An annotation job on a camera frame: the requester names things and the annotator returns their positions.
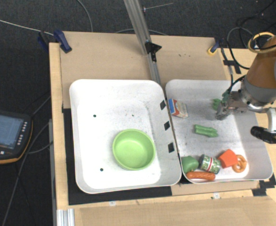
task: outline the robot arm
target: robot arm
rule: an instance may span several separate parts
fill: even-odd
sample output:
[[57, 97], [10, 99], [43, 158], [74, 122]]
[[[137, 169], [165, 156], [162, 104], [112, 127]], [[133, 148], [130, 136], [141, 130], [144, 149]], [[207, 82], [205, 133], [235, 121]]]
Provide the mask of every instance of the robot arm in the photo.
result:
[[[262, 35], [271, 35], [271, 38], [260, 50], [251, 47], [253, 40]], [[232, 91], [232, 87], [225, 91], [220, 102], [216, 118], [226, 119], [230, 114], [244, 113], [248, 110], [256, 113], [267, 113], [269, 128], [253, 127], [251, 134], [268, 143], [276, 143], [276, 113], [264, 106], [276, 100], [276, 36], [270, 33], [255, 35], [248, 43], [249, 50], [256, 52], [248, 73], [236, 82], [241, 81], [241, 88]]]

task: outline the white cable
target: white cable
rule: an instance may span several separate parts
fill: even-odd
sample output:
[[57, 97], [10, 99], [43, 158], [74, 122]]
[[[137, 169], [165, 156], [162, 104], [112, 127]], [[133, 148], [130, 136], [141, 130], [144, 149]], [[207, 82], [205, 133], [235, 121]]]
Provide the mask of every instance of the white cable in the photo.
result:
[[[0, 19], [0, 22], [5, 23], [5, 24], [9, 24], [9, 25], [13, 25], [13, 26], [16, 26], [16, 27], [19, 27], [19, 28], [25, 28], [25, 29], [28, 29], [28, 30], [32, 30], [32, 31], [37, 31], [37, 32], [40, 32], [40, 30], [38, 30], [38, 29], [28, 28], [28, 27], [25, 27], [25, 26], [21, 26], [21, 25], [13, 24], [13, 23], [6, 22], [6, 21], [4, 21], [4, 20], [1, 20], [1, 19]], [[49, 35], [53, 36], [53, 34], [52, 34], [52, 33], [49, 33], [49, 32], [44, 32], [44, 33], [46, 33], [46, 34], [49, 34]]]

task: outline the screen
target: screen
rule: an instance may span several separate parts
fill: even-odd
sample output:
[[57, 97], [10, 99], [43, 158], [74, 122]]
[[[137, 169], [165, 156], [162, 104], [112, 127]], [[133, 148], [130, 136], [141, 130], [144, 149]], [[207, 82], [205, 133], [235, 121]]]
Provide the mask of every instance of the screen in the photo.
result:
[[14, 149], [24, 120], [0, 115], [0, 145]]

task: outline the small box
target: small box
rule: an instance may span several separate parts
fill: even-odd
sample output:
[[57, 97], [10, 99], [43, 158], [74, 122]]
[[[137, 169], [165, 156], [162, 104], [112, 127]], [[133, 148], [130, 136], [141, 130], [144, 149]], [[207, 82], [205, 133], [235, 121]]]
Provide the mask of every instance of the small box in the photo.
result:
[[181, 117], [181, 118], [187, 118], [188, 117], [186, 104], [184, 104], [180, 101], [177, 101], [175, 99], [169, 99], [168, 100], [168, 105], [170, 107], [171, 115], [175, 115], [175, 116]]

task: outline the green bowl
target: green bowl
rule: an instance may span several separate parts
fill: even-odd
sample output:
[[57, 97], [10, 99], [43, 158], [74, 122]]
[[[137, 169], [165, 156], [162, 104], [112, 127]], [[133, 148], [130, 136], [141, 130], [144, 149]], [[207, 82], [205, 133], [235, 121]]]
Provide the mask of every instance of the green bowl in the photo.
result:
[[122, 167], [141, 170], [153, 162], [156, 148], [152, 139], [143, 131], [127, 129], [115, 137], [113, 154]]

